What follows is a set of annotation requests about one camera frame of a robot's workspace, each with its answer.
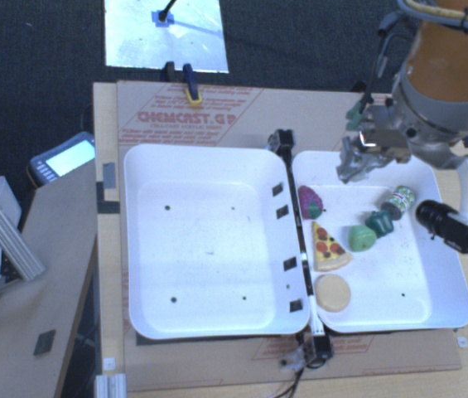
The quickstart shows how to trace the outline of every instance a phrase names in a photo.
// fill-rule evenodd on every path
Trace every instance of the tray with toy food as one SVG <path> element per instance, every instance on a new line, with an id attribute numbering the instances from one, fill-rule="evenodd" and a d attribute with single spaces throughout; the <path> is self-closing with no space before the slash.
<path id="1" fill-rule="evenodd" d="M 302 229 L 317 316 L 338 332 L 467 324 L 458 255 L 431 240 L 412 210 L 392 231 L 379 220 L 365 229 L 401 184 L 419 201 L 439 200 L 432 170 L 412 160 L 345 185 L 339 163 L 338 153 L 302 152 L 292 165 L 307 201 Z M 140 334 L 303 330 L 311 310 L 282 159 L 263 149 L 141 144 L 127 151 L 123 180 L 129 315 Z"/>

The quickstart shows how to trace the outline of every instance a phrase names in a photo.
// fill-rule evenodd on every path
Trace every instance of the round cookie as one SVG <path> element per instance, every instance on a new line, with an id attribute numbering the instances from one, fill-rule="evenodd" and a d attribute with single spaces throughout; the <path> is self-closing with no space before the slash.
<path id="1" fill-rule="evenodd" d="M 336 274 L 322 275 L 315 282 L 316 303 L 332 313 L 342 311 L 351 299 L 348 283 Z"/>

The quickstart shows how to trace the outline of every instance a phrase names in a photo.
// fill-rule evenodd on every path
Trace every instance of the toy pizza slice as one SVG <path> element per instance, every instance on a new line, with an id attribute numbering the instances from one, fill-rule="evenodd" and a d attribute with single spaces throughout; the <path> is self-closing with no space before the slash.
<path id="1" fill-rule="evenodd" d="M 353 256 L 344 250 L 325 228 L 313 221 L 313 239 L 315 245 L 315 270 L 331 271 L 348 264 Z"/>

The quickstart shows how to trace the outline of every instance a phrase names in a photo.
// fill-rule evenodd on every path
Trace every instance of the yellow cable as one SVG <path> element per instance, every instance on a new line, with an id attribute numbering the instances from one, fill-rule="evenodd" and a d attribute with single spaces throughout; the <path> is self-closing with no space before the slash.
<path id="1" fill-rule="evenodd" d="M 418 12 L 427 13 L 429 15 L 434 15 L 434 16 L 439 16 L 439 17 L 449 17 L 451 19 L 459 19 L 460 21 L 464 19 L 464 17 L 466 17 L 466 14 L 464 12 L 451 10 L 451 9 L 445 9 L 443 7 L 429 6 L 427 4 L 421 4 L 417 2 L 416 0 L 405 0 L 405 3 L 412 9 Z"/>

